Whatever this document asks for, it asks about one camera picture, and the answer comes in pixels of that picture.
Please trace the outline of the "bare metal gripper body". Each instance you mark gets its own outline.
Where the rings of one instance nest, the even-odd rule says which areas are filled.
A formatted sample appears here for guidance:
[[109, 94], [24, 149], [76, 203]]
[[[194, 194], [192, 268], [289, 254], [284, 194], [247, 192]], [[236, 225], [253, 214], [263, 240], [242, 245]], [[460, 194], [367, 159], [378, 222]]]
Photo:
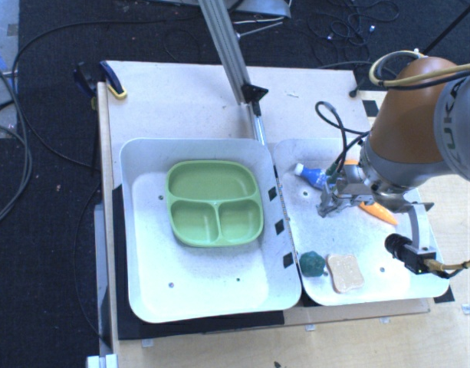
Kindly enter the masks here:
[[391, 212], [406, 212], [410, 207], [405, 194], [419, 185], [417, 164], [346, 165], [334, 187], [335, 198], [377, 202]]

